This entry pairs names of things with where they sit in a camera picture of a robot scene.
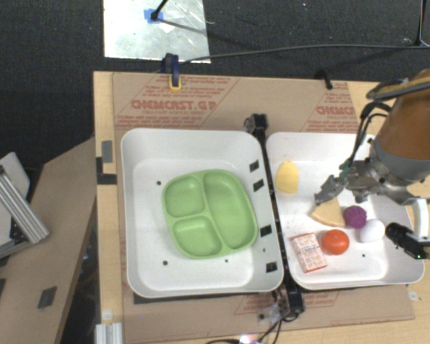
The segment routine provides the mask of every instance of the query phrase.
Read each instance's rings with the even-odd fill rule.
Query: red and white box
[[[293,237],[292,245],[304,272],[312,272],[327,266],[315,234],[309,233]]]

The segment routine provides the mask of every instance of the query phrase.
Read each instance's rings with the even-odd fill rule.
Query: purple ball
[[[366,224],[366,211],[359,206],[349,206],[344,211],[344,220],[346,226],[356,229],[363,228]]]

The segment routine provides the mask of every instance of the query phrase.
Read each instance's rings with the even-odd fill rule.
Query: green plate
[[[176,246],[194,259],[246,249],[258,235],[243,185],[225,170],[199,171],[169,181],[163,189],[163,210]]]

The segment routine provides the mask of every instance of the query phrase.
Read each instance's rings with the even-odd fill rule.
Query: black fabric
[[[212,54],[288,45],[414,41],[420,0],[204,0]],[[0,156],[27,167],[93,134],[92,72],[158,62],[103,57],[102,0],[0,0]],[[430,44],[430,0],[423,38]],[[183,73],[390,80],[430,67],[430,51],[313,49],[190,64]]]

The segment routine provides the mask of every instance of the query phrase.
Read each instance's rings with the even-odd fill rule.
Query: white tray
[[[121,153],[127,276],[138,295],[157,298],[266,292],[280,285],[282,258],[262,151],[255,138],[239,131],[138,128],[124,135]],[[256,162],[259,168],[250,171]],[[213,259],[192,259],[173,243],[161,192],[174,177],[214,168],[231,171],[242,182],[260,232],[248,249]],[[254,183],[261,180],[263,187],[254,191]],[[261,236],[264,227],[271,233]]]
[[[303,272],[290,238],[314,232],[319,239],[332,229],[310,218],[309,213],[315,205],[314,193],[330,174],[338,175],[338,166],[352,153],[354,141],[354,135],[327,133],[275,133],[267,141],[273,177],[284,161],[292,161],[298,168],[298,192],[291,195],[276,189],[276,196],[290,272],[297,284],[309,290],[405,284],[417,282],[424,274],[423,261],[396,249],[387,237],[363,244],[358,241],[357,231],[349,228],[342,229],[350,238],[348,251],[339,256],[325,255],[326,268]],[[368,150],[369,144],[364,143],[357,159],[364,159]],[[347,190],[338,200],[342,208],[355,205]],[[368,219],[378,218],[386,225],[395,221],[411,228],[406,207],[385,196],[369,196],[359,205],[366,210]]]

